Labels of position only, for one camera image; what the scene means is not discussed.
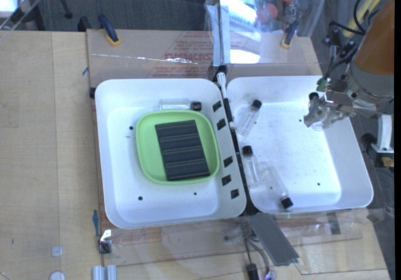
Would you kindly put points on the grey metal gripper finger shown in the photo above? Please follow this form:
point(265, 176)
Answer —
point(335, 117)
point(314, 111)

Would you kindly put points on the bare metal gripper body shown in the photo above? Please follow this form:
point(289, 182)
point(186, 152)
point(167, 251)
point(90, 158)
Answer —
point(340, 101)

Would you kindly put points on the clear bottle with black cap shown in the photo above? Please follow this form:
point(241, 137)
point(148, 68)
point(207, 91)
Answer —
point(250, 166)
point(175, 105)
point(314, 96)
point(275, 183)
point(249, 117)

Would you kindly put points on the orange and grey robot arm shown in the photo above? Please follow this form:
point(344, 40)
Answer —
point(376, 47)

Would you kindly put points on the white plastic tray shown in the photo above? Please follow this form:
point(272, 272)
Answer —
point(125, 203)
point(300, 163)

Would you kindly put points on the black striped packet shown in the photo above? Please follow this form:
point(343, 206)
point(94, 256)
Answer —
point(183, 150)

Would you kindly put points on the green plate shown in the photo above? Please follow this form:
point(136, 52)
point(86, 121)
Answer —
point(145, 147)

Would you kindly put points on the black cylinder on white bracket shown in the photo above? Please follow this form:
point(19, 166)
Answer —
point(384, 131)

